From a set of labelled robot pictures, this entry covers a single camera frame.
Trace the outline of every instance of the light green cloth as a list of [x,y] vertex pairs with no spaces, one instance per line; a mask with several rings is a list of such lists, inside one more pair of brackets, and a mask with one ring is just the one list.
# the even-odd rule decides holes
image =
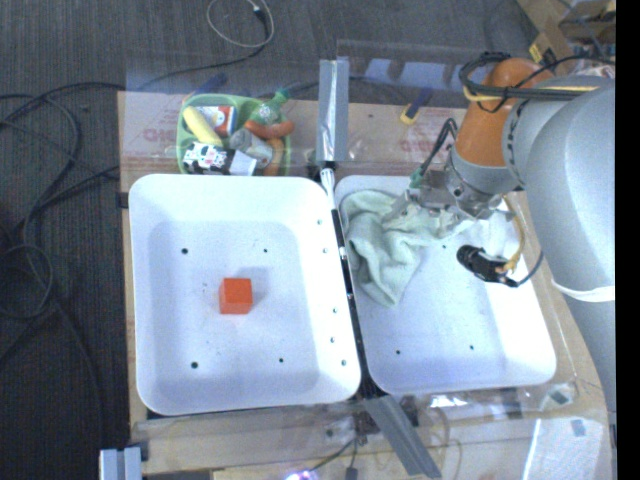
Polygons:
[[372,299],[387,307],[400,302],[420,265],[422,249],[464,227],[449,212],[432,216],[417,204],[407,208],[406,216],[384,222],[396,199],[377,190],[361,190],[345,197],[340,205],[356,281]]

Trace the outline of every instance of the red block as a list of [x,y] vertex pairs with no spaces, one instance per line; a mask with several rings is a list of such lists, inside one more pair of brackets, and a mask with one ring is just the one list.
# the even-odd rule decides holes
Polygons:
[[218,298],[223,315],[246,315],[253,305],[251,279],[225,277],[220,284]]

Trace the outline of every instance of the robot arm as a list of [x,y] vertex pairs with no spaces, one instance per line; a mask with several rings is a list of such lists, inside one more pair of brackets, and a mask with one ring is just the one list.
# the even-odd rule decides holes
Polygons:
[[554,284],[591,352],[615,424],[615,83],[552,78],[507,59],[483,84],[548,88],[558,97],[477,97],[444,169],[424,173],[405,199],[482,219],[503,194],[527,191]]

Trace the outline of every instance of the dark gray carpet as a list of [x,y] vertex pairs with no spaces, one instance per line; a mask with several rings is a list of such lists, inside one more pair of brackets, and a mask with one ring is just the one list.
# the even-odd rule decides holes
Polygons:
[[[38,95],[88,81],[131,89],[171,71],[246,56],[249,51],[224,42],[208,28],[204,13],[209,1],[0,0],[0,96]],[[447,48],[522,55],[534,34],[511,0],[268,3],[276,35],[259,55],[222,69],[166,78],[149,90],[192,90],[223,71],[229,92],[258,96],[316,80],[320,59],[357,56],[357,44],[389,55],[423,47],[441,48],[445,56]],[[229,34],[262,39],[245,4],[225,2],[220,11],[221,26]],[[403,104],[416,93],[415,88],[402,91],[361,83],[354,84],[351,94],[358,101]],[[300,95],[314,96],[313,88]],[[51,104],[11,120],[40,135],[0,125],[0,222],[9,231],[63,169],[69,154],[79,162],[57,191],[118,163],[113,89],[85,87],[51,98],[74,116],[81,140],[74,148],[71,125]],[[0,115],[8,116],[26,101],[0,99]],[[6,311],[0,315],[2,480],[96,478],[97,451],[128,443],[117,183],[99,178],[83,188],[37,213],[27,228],[27,241],[41,247],[53,266],[55,282],[44,313],[36,319],[17,319]],[[9,238],[2,233],[1,240],[0,253],[6,253]],[[20,254],[24,251],[2,256],[0,295],[3,307],[17,307],[24,315],[37,308],[40,286],[9,268],[20,262],[13,257]],[[25,267],[24,257],[21,265]]]

